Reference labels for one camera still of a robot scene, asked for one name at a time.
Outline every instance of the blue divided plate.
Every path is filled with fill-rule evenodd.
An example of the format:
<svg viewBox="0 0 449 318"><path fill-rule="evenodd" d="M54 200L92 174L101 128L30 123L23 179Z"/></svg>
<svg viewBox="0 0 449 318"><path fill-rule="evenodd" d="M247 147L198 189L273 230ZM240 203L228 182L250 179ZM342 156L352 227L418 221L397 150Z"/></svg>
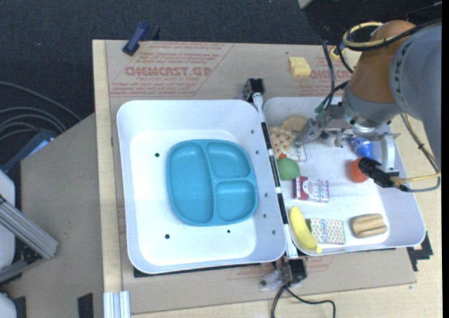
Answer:
<svg viewBox="0 0 449 318"><path fill-rule="evenodd" d="M168 196L190 225L228 225L252 216L258 193L253 165L237 144L188 140L173 146L166 162Z"/></svg>

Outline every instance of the plastic tray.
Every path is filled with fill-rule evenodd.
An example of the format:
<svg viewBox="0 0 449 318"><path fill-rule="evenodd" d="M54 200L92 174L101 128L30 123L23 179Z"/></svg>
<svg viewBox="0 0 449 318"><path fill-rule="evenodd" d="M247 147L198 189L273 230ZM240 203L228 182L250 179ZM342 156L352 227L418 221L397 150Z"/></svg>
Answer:
<svg viewBox="0 0 449 318"><path fill-rule="evenodd" d="M300 114L306 118L315 117L314 109L323 98L272 98L264 105L268 126L278 126L290 115ZM380 133L390 132L384 125ZM416 246L424 239L425 227L415 195L396 188L381 188L373 180L355 183L348 173L349 163L358 156L350 145L336 147L334 138L319 138L304 145L307 160L299 163L301 175L328 180L329 202L302 201L293 198L293 184L281 181L282 193L287 210L298 206L305 218L342 220L346 243L322 244L322 253L308 251L293 238L295 245L308 255L392 249L402 246ZM381 161L379 142L373 142L373 158ZM395 167L400 176L407 173L396 149ZM388 231L373 237L359 239L351 231L351 219L369 213L381 213Z"/></svg>
<svg viewBox="0 0 449 318"><path fill-rule="evenodd" d="M168 196L191 225L238 223L257 207L257 184L246 152L225 140L188 140L167 156Z"/></svg>
<svg viewBox="0 0 449 318"><path fill-rule="evenodd" d="M116 116L128 256L148 274L272 262L286 249L276 186L257 110L242 100L134 100ZM257 208L241 222L181 220L168 196L166 162L188 140L224 140L248 155Z"/></svg>

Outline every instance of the banana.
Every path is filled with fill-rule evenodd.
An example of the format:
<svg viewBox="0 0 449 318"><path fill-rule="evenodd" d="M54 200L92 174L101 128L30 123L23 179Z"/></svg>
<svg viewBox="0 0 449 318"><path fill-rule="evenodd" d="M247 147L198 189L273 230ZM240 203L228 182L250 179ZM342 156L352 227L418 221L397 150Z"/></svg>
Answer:
<svg viewBox="0 0 449 318"><path fill-rule="evenodd" d="M309 228L307 227L304 216L302 215L300 209L296 206L293 206L290 210L290 227L296 239L304 249L310 251L315 250L317 253L322 252L323 249L318 247L315 237L311 234Z"/></svg>

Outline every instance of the wire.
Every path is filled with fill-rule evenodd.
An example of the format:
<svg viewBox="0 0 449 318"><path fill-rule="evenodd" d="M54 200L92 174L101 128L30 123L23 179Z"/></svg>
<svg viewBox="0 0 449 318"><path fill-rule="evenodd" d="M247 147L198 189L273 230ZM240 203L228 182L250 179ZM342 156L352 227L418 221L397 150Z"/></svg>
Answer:
<svg viewBox="0 0 449 318"><path fill-rule="evenodd" d="M271 318L276 318L276 316L274 315L274 311L276 310L276 306L278 304L279 298L282 296L282 293L285 291L286 286L282 286L276 293L276 295L274 296L273 299L273 304L272 304L272 310L271 310L271 314L270 317Z"/></svg>
<svg viewBox="0 0 449 318"><path fill-rule="evenodd" d="M348 80L348 81L345 81L345 82L342 82L341 84L339 84L338 86L336 86L336 87L333 89L333 93L337 92L338 90L342 90L343 88L345 88L346 85L348 84L348 82L349 82L349 80ZM324 100L321 101L321 103L319 104L319 106L315 109L315 113L319 113L319 112L321 112L321 111L323 110L323 107L325 106L326 102L329 100L330 96L331 96L331 93L329 93L329 94L324 98Z"/></svg>
<svg viewBox="0 0 449 318"><path fill-rule="evenodd" d="M334 92L335 92L335 72L334 72L334 66L332 64L332 60L330 59L330 55L329 55L329 51L328 51L328 42L327 41L323 42L323 51L324 51L324 55L326 57L326 61L328 62L329 73L330 73L330 94L328 96L328 103L324 107L324 110L326 111L329 108L330 104L332 103L332 99L334 97Z"/></svg>
<svg viewBox="0 0 449 318"><path fill-rule="evenodd" d="M32 129L32 128L24 128L22 130L16 130L16 131L7 133L6 135L3 135L3 136L0 137L0 142L2 140L7 139L8 137L11 137L12 135L18 135L19 133L26 133L26 132L35 132L35 130Z"/></svg>
<svg viewBox="0 0 449 318"><path fill-rule="evenodd" d="M400 39L402 39L403 37L406 36L410 36L412 34L414 34L415 32L428 27L428 26L432 26L432 25L439 25L442 23L442 19L441 18L437 18L435 20L431 20L428 22L424 22L420 25L414 26L411 29L408 29L407 31L404 31L400 34L397 34L396 36L391 36L391 37L386 37L384 39L380 39L380 40L374 40L374 41L366 41L366 42L353 42L349 39L349 36L353 35L354 32L359 31L362 28L366 28L366 27L376 27L378 28L379 26L382 26L383 23L381 22L365 22L365 23L361 23L359 25L355 25L353 27L351 27L348 31L346 31L346 33L343 35L343 43L346 47L350 48L353 51L369 51L369 50L375 50L378 48L382 48L385 46L388 46L389 44L392 44Z"/></svg>
<svg viewBox="0 0 449 318"><path fill-rule="evenodd" d="M395 186L399 188L401 191L405 192L413 192L413 193L420 193L420 192L428 192L435 190L440 187L441 184L441 173L439 172L438 165L436 164L435 157L430 153L430 151L424 146L424 143L420 140L418 135L416 134L415 130L413 129L412 122L410 121L410 117L407 114L401 114L401 118L403 123L406 125L406 128L409 132L409 134L412 136L413 140L418 145L418 149L422 151L422 153L425 155L433 169L435 170L435 174L433 175L421 175L418 177L412 177L412 178L400 178L400 177L391 177L390 179L393 181ZM418 189L412 189L404 185L404 183L414 182L418 180L428 180L436 178L436 184L433 187L427 187L427 188L418 188Z"/></svg>
<svg viewBox="0 0 449 318"><path fill-rule="evenodd" d="M12 124L6 124L6 125L2 126L0 128L0 132L5 131L5 130L7 130L10 127L15 127L15 126L22 126L22 127L24 126L24 127L30 128L30 129L32 129L34 131L38 131L36 126L33 126L32 124L28 124L26 122L13 122Z"/></svg>
<svg viewBox="0 0 449 318"><path fill-rule="evenodd" d="M49 118L51 118L56 124L59 125L59 127L63 130L66 131L67 127L56 117L53 116L51 113L44 111L44 110L40 110L39 108L34 108L34 107L11 107L11 108L6 108L4 110L0 110L0 114L2 113L7 113L7 112L11 112L11 111L32 111L32 112L38 112L38 113L42 113L42 114L46 114Z"/></svg>
<svg viewBox="0 0 449 318"><path fill-rule="evenodd" d="M395 15L395 16L390 16L389 18L386 18L383 21L390 21L390 20L394 20L396 18L400 18L400 17L403 17L403 16L405 16L407 18L409 15L412 15L413 13L418 13L418 12L421 12L421 11L424 11L424 10L429 10L430 8L435 8L435 7L442 6L442 5L443 5L442 1L437 1L437 2L434 2L432 5L424 6L424 7L417 8L417 9L411 10L411 11L406 11L404 13L400 13L400 14Z"/></svg>
<svg viewBox="0 0 449 318"><path fill-rule="evenodd" d="M303 302L303 303L306 303L306 304L310 304L310 305L318 305L318 304L330 303L330 304L332 305L332 308L333 308L332 317L333 317L333 318L336 317L336 314L337 314L337 308L335 307L335 303L334 303L332 300L319 300L319 301L316 301L316 302L312 302L312 301L310 301L310 300L305 300L305 299L303 299L303 298L300 298L300 297L296 296L296 294L294 294L294 293L287 287L287 285L284 285L284 286L282 286L282 287L278 290L278 292L277 292L276 295L274 296L273 304L272 304L272 310L271 310L271 315L270 315L271 318L276 318L275 315L274 315L274 311L276 310L276 306L277 306L277 303L278 303L278 301L279 301L279 298L282 296L282 293L283 293L284 291L289 292L289 294L290 294L292 297L294 297L294 298L296 298L298 301Z"/></svg>
<svg viewBox="0 0 449 318"><path fill-rule="evenodd" d="M36 97L38 97L38 98L41 98L42 100L45 100L46 102L49 102L49 103L51 103L51 104L53 104L53 105L59 107L60 109L62 109L62 110L64 110L64 111L68 112L70 115L72 115L72 116L73 116L74 118L76 118L78 121L81 121L81 117L78 116L76 113L74 113L73 111L71 111L71 110L68 109L67 107L61 105L60 103L58 103L58 102L52 100L51 98L48 98L48 97L46 97L46 96L44 96L44 95L41 95L40 93L34 92L33 90L30 90L30 89L28 89L28 88L25 88L25 87L22 87L22 86L19 86L19 85L16 85L16 84L12 84L12 83L10 83L10 82L0 81L0 86L6 86L6 87L10 87L10 88L15 88L15 89L17 89L17 90L21 90L21 91L27 92L27 93L29 93L29 94L31 94L31 95L34 95L34 96L36 96Z"/></svg>
<svg viewBox="0 0 449 318"><path fill-rule="evenodd" d="M338 56L340 57L340 60L342 61L342 64L346 67L346 69L351 72L352 74L354 73L354 70L348 65L348 63L346 62L346 60L343 57L343 52L342 50L340 50L339 45L336 45L336 49L337 49L337 53Z"/></svg>
<svg viewBox="0 0 449 318"><path fill-rule="evenodd" d="M418 149L424 153L425 157L434 168L435 172L438 173L438 165L436 164L435 157L429 152L429 150L424 146L424 143L420 140L415 130L413 129L412 122L410 121L410 117L407 114L401 114L401 118L403 123L406 125L407 131L412 136L413 140L418 145Z"/></svg>
<svg viewBox="0 0 449 318"><path fill-rule="evenodd" d="M54 126L60 133L63 133L64 131L57 125L55 122L53 122L51 119L45 116L41 116L39 114L20 114L18 116L11 117L10 119L5 120L2 124L0 124L0 129L2 129L6 124L9 122L14 121L15 119L22 119L22 118L33 118L33 119L40 119L43 121L46 121L50 123L52 126Z"/></svg>
<svg viewBox="0 0 449 318"><path fill-rule="evenodd" d="M288 287L286 287L286 291L289 292L289 294L298 299L300 302L306 303L306 304L312 304L312 305L317 305L317 304L324 304L324 303L330 303L332 305L332 317L335 318L335 315L337 314L337 308L335 307L335 303L332 300L319 300L317 302L311 302L310 300L305 300L303 298L300 298L298 296L296 296Z"/></svg>

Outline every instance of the gray carpet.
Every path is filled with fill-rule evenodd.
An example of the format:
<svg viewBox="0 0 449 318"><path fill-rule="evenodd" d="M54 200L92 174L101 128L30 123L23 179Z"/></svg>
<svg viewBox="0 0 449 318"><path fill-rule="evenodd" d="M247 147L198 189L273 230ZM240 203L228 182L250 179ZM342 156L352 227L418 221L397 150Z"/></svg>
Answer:
<svg viewBox="0 0 449 318"><path fill-rule="evenodd" d="M340 39L356 23L404 18L437 1L315 0L301 9L297 0L0 0L0 81L39 92L84 118L93 112L91 41L129 39L140 21L158 25L164 41L320 44ZM441 6L408 15L415 22L435 17ZM67 127L76 123L52 104L0 86L0 110L17 106L52 112ZM0 124L12 115L2 113ZM0 141L0 165L31 137Z"/></svg>

